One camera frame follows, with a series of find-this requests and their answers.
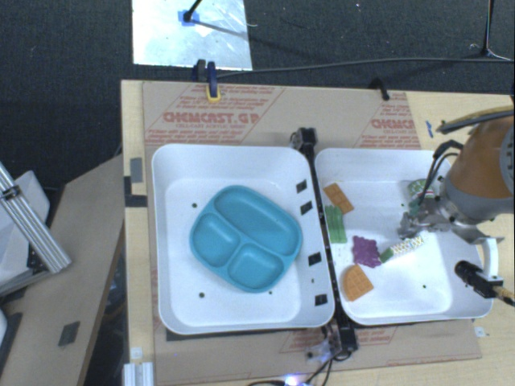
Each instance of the cardboard sheet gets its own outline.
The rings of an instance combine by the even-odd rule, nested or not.
[[[315,127],[318,151],[327,147],[419,149],[403,92],[221,84],[222,100],[208,103],[205,85],[144,82],[146,178],[153,153],[168,142],[287,146],[299,127]],[[320,365],[306,349],[323,341],[320,329],[184,337],[167,333],[157,311],[155,220],[147,182],[150,262],[153,273],[157,383],[201,384],[301,375]],[[334,371],[481,357],[471,321],[369,327],[357,332],[360,348]]]

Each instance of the blue clamp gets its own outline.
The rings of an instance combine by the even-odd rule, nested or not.
[[[192,80],[208,83],[206,86],[206,96],[210,103],[220,101],[221,92],[216,81],[216,66],[214,61],[210,61],[207,68],[205,60],[197,61],[196,66],[193,67]]]

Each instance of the dark floor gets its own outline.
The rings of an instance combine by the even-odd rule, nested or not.
[[[253,66],[391,57],[478,58],[488,0],[245,0]],[[492,49],[513,58],[515,0],[496,0]],[[0,0],[0,162],[58,187],[121,142],[120,81],[188,80],[132,63],[131,0]],[[510,93],[511,64],[391,63],[232,82]]]

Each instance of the white tray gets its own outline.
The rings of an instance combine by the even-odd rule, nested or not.
[[[326,149],[316,159],[320,187],[338,183],[354,206],[344,215],[347,244],[332,244],[340,288],[344,271],[353,264],[352,237],[377,242],[379,252],[400,241],[397,228],[409,201],[406,186],[424,179],[432,152],[420,150]],[[445,162],[444,175],[450,167]],[[324,205],[331,204],[322,192]],[[426,233],[426,243],[371,269],[362,266],[374,289],[350,302],[340,293],[348,316],[363,325],[479,318],[492,308],[456,276],[454,267],[466,260],[481,266],[476,246],[452,232]]]
[[[158,251],[159,314],[183,335],[322,326],[334,313],[307,160],[286,147],[166,145],[152,160]],[[297,185],[306,188],[297,192]],[[254,189],[292,215],[303,233],[299,255],[270,291],[250,294],[195,259],[189,233],[221,189]],[[301,215],[300,208],[312,209]],[[320,261],[309,265],[309,256]]]

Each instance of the blue plate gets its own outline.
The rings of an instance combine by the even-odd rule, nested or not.
[[[269,290],[281,279],[301,244],[294,218],[243,186],[219,191],[190,233],[190,247],[204,266],[253,293]]]

